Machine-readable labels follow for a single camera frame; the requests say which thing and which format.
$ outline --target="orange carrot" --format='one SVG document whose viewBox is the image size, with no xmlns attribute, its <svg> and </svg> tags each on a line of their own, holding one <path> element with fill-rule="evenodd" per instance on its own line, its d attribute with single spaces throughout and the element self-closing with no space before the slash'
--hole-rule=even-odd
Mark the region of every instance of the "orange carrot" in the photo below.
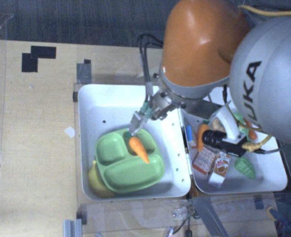
<svg viewBox="0 0 291 237">
<path fill-rule="evenodd" d="M 131 137 L 129 139 L 129 146 L 138 156 L 140 156 L 142 160 L 144 160 L 145 163 L 150 162 L 146 154 L 146 149 L 138 137 L 136 136 Z"/>
<path fill-rule="evenodd" d="M 252 123 L 251 123 L 251 122 L 249 122 L 249 121 L 246 120 L 246 119 L 244 119 L 244 121 L 245 121 L 245 124 L 246 124 L 247 126 L 252 127 Z M 251 140 L 256 140 L 256 139 L 257 139 L 257 135 L 256 135 L 256 133 L 255 133 L 253 130 L 249 130 L 249 138 L 250 138 Z"/>
<path fill-rule="evenodd" d="M 197 132 L 197 151 L 200 152 L 203 149 L 204 143 L 203 143 L 203 133 L 207 130 L 210 130 L 209 126 L 207 124 L 202 124 L 198 128 Z"/>
</svg>

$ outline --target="yellow banana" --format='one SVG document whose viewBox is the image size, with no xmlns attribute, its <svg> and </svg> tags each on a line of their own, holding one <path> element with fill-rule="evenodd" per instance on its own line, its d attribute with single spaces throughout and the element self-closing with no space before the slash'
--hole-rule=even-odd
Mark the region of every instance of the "yellow banana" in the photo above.
<svg viewBox="0 0 291 237">
<path fill-rule="evenodd" d="M 102 182 L 97 171 L 97 162 L 94 160 L 92 168 L 88 172 L 88 181 L 93 191 L 102 198 L 114 197 L 114 192 L 107 188 L 107 186 Z"/>
</svg>

